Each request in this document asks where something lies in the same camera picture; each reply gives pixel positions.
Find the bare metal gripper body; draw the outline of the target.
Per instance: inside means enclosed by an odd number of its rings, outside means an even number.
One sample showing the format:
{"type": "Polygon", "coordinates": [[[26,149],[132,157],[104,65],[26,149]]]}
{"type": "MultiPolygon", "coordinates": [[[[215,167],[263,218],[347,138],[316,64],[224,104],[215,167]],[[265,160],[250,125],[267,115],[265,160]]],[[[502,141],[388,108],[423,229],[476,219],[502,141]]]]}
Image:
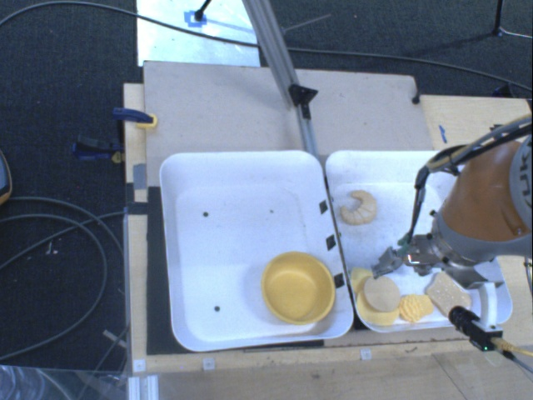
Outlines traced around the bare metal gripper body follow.
{"type": "Polygon", "coordinates": [[[446,256],[437,247],[436,240],[431,234],[413,236],[409,242],[401,246],[400,256],[403,258],[403,263],[412,269],[416,265],[425,264],[433,266],[434,270],[445,268],[443,259],[446,256]]]}

